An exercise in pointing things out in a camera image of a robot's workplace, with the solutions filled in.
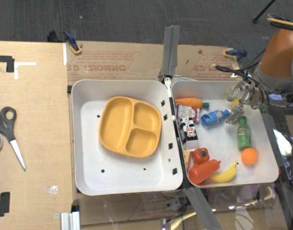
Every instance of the white tray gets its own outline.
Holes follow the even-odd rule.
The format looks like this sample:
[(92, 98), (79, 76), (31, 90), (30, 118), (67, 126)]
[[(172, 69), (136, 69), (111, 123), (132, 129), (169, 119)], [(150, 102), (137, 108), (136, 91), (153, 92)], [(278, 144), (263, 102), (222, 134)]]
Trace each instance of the white tray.
[[(100, 117), (107, 101), (115, 96), (147, 102), (161, 113), (161, 136), (157, 150), (151, 156), (134, 158), (117, 154), (100, 143)], [(181, 185), (183, 174), (169, 96), (162, 83), (149, 80), (81, 80), (73, 85), (72, 107), (75, 180), (82, 193), (98, 196), (169, 191)]]
[[(200, 116), (214, 110), (232, 108), (232, 103), (226, 100), (236, 81), (176, 81), (172, 85), (173, 98), (197, 97), (203, 102), (209, 102), (208, 110), (201, 108)], [(244, 106), (244, 116), (251, 131), (251, 146), (258, 151), (258, 161), (254, 165), (245, 165), (241, 160), (241, 151), (237, 146), (237, 128), (239, 123), (227, 124), (225, 121), (204, 127), (199, 121), (195, 129), (199, 138), (199, 147), (207, 148), (210, 159), (221, 161), (218, 172), (228, 169), (232, 161), (237, 161), (237, 174), (227, 183), (214, 183), (207, 179), (201, 188), (232, 186), (242, 184), (272, 183), (279, 176), (268, 134), (260, 110)]]

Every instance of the yellow plate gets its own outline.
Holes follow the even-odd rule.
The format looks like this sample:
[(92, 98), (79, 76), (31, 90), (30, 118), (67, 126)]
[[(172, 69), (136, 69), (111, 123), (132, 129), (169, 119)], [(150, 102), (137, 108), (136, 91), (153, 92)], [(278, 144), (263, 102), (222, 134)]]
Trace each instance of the yellow plate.
[(111, 98), (99, 125), (99, 140), (113, 152), (147, 157), (155, 152), (161, 133), (161, 115), (152, 105), (136, 99)]

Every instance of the orange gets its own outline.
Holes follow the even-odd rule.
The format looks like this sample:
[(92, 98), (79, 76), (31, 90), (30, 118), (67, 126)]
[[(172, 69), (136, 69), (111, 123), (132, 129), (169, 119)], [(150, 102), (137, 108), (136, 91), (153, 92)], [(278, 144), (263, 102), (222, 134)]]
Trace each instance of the orange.
[(254, 164), (258, 159), (258, 153), (254, 148), (245, 148), (241, 153), (241, 159), (245, 164)]

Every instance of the blue bottle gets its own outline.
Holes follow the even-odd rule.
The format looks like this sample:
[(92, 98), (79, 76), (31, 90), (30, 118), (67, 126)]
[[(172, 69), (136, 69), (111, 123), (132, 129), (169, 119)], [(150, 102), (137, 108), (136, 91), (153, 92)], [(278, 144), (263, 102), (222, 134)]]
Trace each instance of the blue bottle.
[(208, 114), (202, 115), (202, 117), (200, 117), (200, 120), (204, 126), (209, 126), (209, 125), (216, 124), (220, 122), (221, 120), (225, 119), (226, 117), (229, 116), (229, 113), (230, 113), (230, 110), (225, 110), (225, 111), (216, 110)]

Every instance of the scissors handle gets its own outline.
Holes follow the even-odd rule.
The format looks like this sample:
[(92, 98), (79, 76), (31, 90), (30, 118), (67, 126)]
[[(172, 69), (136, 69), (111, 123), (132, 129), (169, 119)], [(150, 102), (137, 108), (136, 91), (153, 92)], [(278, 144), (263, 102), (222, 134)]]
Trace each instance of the scissors handle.
[[(12, 118), (7, 118), (7, 112), (12, 112)], [(12, 107), (6, 106), (0, 111), (0, 132), (3, 133), (8, 141), (14, 140), (14, 121), (16, 119), (16, 111)]]

